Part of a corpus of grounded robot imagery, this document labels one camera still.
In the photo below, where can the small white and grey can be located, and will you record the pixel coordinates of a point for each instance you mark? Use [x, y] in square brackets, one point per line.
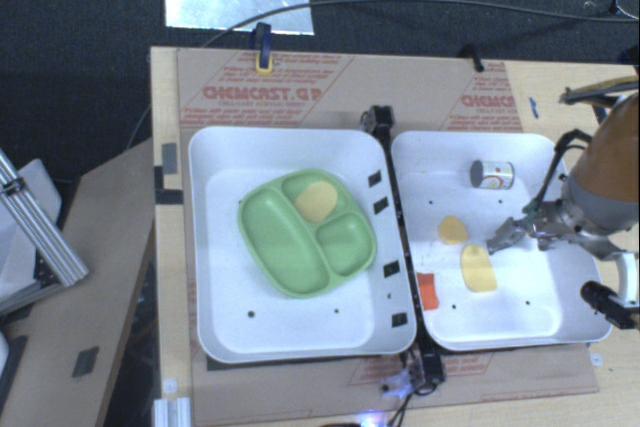
[495, 175]

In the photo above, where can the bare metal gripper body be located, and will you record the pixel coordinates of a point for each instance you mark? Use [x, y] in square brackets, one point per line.
[565, 225]

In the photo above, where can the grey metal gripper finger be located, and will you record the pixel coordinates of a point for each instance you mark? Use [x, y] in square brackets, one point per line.
[502, 245]
[510, 226]

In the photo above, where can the black cylinder on white bracket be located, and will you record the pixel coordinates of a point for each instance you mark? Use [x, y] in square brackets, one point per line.
[607, 302]

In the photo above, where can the green divided plate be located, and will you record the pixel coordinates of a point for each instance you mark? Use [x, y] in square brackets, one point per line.
[280, 240]

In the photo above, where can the yellow oval biscuit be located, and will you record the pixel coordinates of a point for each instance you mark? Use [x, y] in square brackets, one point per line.
[452, 231]
[316, 201]

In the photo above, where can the orange flat packet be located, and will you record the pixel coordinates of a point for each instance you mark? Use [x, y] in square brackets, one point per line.
[428, 291]

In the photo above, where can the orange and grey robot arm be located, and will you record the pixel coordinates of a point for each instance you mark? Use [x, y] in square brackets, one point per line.
[612, 155]

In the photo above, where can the white plastic tray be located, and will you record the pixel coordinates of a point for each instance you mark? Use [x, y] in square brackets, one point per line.
[280, 325]
[520, 310]

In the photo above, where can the yellow oblong toy bread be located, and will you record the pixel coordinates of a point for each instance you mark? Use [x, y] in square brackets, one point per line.
[478, 269]

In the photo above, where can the thin black and white rod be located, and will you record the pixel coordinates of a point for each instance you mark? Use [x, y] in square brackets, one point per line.
[400, 220]

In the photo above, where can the brown cardboard board red print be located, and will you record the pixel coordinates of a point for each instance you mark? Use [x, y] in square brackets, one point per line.
[320, 90]

